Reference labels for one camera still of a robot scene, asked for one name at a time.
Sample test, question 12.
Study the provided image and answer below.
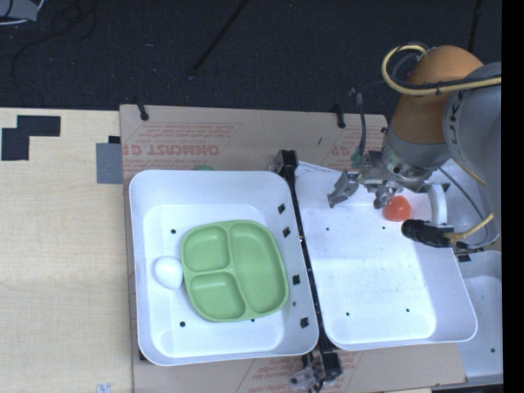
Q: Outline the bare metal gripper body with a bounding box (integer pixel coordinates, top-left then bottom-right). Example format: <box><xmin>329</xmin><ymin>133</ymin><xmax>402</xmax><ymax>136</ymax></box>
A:
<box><xmin>359</xmin><ymin>149</ymin><xmax>436</xmax><ymax>196</ymax></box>

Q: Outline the orange red tomato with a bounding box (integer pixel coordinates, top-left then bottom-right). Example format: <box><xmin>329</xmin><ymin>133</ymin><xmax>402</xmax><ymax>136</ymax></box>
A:
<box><xmin>382</xmin><ymin>195</ymin><xmax>413</xmax><ymax>222</ymax></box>

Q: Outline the thin black rod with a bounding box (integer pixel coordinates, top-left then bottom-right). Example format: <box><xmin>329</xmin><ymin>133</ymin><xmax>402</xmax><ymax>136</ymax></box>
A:
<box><xmin>285</xmin><ymin>165</ymin><xmax>330</xmax><ymax>355</ymax></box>

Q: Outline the white plastic tray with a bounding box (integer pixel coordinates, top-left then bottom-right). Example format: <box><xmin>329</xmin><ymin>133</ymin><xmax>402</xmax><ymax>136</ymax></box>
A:
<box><xmin>455</xmin><ymin>249</ymin><xmax>503</xmax><ymax>381</ymax></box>
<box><xmin>128</xmin><ymin>169</ymin><xmax>321</xmax><ymax>368</ymax></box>
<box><xmin>293</xmin><ymin>160</ymin><xmax>479</xmax><ymax>352</ymax></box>

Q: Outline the brown cardboard board red print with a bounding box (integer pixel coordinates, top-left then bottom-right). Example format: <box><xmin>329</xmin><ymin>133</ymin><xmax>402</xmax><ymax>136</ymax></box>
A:
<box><xmin>119</xmin><ymin>104</ymin><xmax>468</xmax><ymax>393</ymax></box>

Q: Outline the green divided plate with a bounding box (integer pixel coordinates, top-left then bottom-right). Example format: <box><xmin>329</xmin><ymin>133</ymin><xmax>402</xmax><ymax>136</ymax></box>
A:
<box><xmin>179</xmin><ymin>219</ymin><xmax>291</xmax><ymax>323</ymax></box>

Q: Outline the white egg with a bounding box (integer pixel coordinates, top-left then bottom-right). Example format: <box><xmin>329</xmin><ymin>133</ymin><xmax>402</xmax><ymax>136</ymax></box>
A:
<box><xmin>153</xmin><ymin>255</ymin><xmax>184</xmax><ymax>291</ymax></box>

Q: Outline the black cylinder on white bracket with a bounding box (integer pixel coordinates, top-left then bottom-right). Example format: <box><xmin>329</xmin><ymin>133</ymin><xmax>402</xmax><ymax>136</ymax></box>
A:
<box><xmin>400</xmin><ymin>181</ymin><xmax>456</xmax><ymax>249</ymax></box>

